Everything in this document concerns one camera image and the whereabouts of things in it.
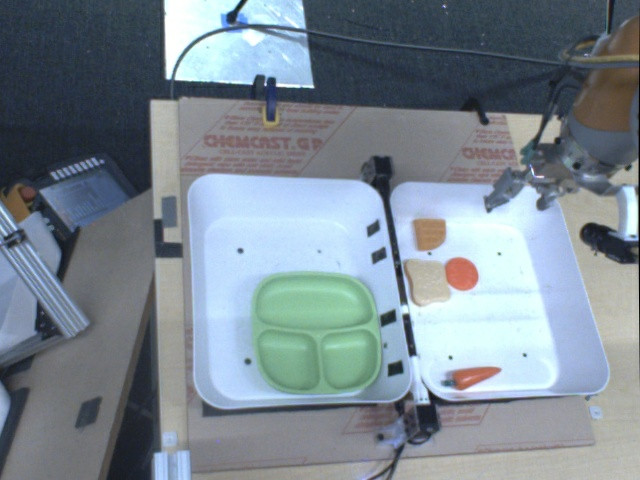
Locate brown cardboard board red print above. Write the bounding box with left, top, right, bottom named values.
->
left=177, top=97, right=597, bottom=474

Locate pale bread slice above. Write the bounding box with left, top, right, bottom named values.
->
left=403, top=258, right=452, bottom=308

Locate black block with thin wires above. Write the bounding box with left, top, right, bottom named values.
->
left=394, top=398, right=442, bottom=444
left=360, top=155, right=394, bottom=187

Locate thin black and white rod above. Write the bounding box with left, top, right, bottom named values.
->
left=378, top=177, right=431, bottom=405

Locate orange carrot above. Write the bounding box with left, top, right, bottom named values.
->
left=440, top=365, right=503, bottom=391

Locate black cylinder on white bracket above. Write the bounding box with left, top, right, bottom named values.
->
left=579, top=184, right=640, bottom=265

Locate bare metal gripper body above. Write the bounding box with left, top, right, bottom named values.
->
left=520, top=143, right=620, bottom=197

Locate orange round disc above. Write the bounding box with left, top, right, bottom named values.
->
left=444, top=256, right=480, bottom=292

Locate white plastic tray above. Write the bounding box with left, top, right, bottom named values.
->
left=187, top=172, right=414, bottom=411
left=389, top=181, right=611, bottom=402

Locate green divided plate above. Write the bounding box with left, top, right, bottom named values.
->
left=250, top=271, right=384, bottom=396

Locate orange toast slice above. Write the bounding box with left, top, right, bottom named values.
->
left=412, top=217, right=447, bottom=252

